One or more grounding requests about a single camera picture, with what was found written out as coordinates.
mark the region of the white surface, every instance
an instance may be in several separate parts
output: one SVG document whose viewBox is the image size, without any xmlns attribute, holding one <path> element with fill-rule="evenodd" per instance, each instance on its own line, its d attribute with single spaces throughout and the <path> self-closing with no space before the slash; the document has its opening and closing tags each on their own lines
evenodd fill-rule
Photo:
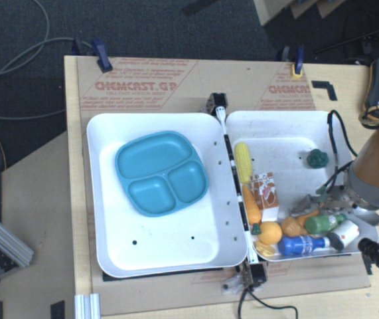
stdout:
<svg viewBox="0 0 379 319">
<path fill-rule="evenodd" d="M 271 171 L 275 182 L 281 222 L 304 196 L 316 195 L 316 190 L 334 173 L 334 156 L 328 133 L 328 112 L 324 111 L 237 111 L 226 120 L 226 127 L 232 147 L 245 142 L 253 159 L 253 174 Z M 337 145 L 339 167 L 352 160 L 341 125 L 333 117 L 333 135 Z M 307 156 L 313 149 L 326 152 L 329 163 L 321 169 L 313 169 L 307 164 Z M 343 182 L 341 173 L 336 185 Z M 357 242 L 364 236 L 378 240 L 376 227 L 360 220 L 352 213 L 347 217 L 360 228 L 360 236 L 342 253 L 359 253 Z M 279 254 L 263 257 L 269 261 L 283 261 L 306 257 L 319 257 L 340 254 L 333 248 L 316 249 L 307 256 L 285 257 Z"/>
<path fill-rule="evenodd" d="M 195 204 L 146 217 L 127 198 L 114 158 L 132 140 L 160 131 L 188 138 L 204 164 L 209 188 Z M 203 113 L 100 114 L 87 127 L 98 262 L 125 278 L 235 266 L 247 254 L 238 199 L 219 122 Z"/>
</svg>

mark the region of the corn cob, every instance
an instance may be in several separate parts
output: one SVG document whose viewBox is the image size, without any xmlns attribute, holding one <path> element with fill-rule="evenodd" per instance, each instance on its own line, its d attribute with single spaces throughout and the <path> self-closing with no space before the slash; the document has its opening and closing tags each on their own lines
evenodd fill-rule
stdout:
<svg viewBox="0 0 379 319">
<path fill-rule="evenodd" d="M 235 163 L 240 182 L 243 184 L 249 183 L 253 170 L 251 166 L 250 152 L 248 151 L 248 146 L 244 142 L 239 142 L 235 146 Z"/>
</svg>

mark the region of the blue clamp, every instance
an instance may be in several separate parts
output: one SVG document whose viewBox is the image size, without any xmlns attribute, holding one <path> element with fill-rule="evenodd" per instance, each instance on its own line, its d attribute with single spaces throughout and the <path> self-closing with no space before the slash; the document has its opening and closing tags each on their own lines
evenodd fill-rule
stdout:
<svg viewBox="0 0 379 319">
<path fill-rule="evenodd" d="M 304 46 L 299 45 L 297 55 L 295 56 L 294 63 L 291 67 L 291 75 L 293 78 L 301 78 L 303 76 L 303 59 L 304 59 Z"/>
<path fill-rule="evenodd" d="M 107 50 L 104 42 L 100 38 L 93 38 L 90 44 L 95 55 L 99 57 L 97 63 L 101 68 L 101 71 L 104 73 L 112 71 L 112 65 L 108 60 Z"/>
</svg>

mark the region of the wooden table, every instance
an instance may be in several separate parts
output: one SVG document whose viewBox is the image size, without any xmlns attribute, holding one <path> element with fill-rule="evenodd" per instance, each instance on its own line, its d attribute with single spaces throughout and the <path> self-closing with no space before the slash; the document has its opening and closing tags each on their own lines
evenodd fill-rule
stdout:
<svg viewBox="0 0 379 319">
<path fill-rule="evenodd" d="M 72 238 L 74 252 L 74 277 L 76 294 L 89 295 L 94 292 L 91 275 L 91 259 L 89 249 L 88 216 L 86 212 L 86 190 L 84 175 L 84 159 L 82 157 L 82 119 L 79 97 L 78 57 L 66 56 L 66 101 L 68 118 L 68 153 L 70 161 L 70 190 L 72 210 Z M 197 62 L 198 70 L 208 67 L 209 75 L 214 75 L 214 67 L 221 70 L 223 62 L 210 60 L 203 66 Z M 276 62 L 225 62 L 225 65 L 234 65 L 248 69 L 267 71 L 280 65 Z M 306 82 L 311 90 L 314 105 L 317 110 L 338 110 L 346 125 L 348 138 L 352 147 L 359 151 L 371 131 L 364 129 L 358 122 L 358 114 L 368 82 L 368 68 L 354 65 L 325 65 L 304 64 L 303 70 L 307 77 Z M 312 80 L 329 81 L 337 94 L 338 101 L 329 100 L 326 90 L 312 87 Z M 204 91 L 208 96 L 212 91 Z M 285 298 L 271 298 L 271 305 L 294 305 L 299 310 L 301 318 L 346 318 L 356 313 L 362 318 L 379 318 L 379 270 L 372 268 L 370 276 L 371 287 L 321 294 L 305 294 L 303 296 L 288 296 Z M 185 289 L 177 296 L 185 297 Z M 209 304 L 207 306 L 191 306 L 176 309 L 164 309 L 153 312 L 140 312 L 122 315 L 105 316 L 105 318 L 235 318 L 237 304 L 225 302 Z M 294 318 L 292 310 L 277 312 L 260 306 L 254 301 L 244 303 L 243 318 Z"/>
</svg>

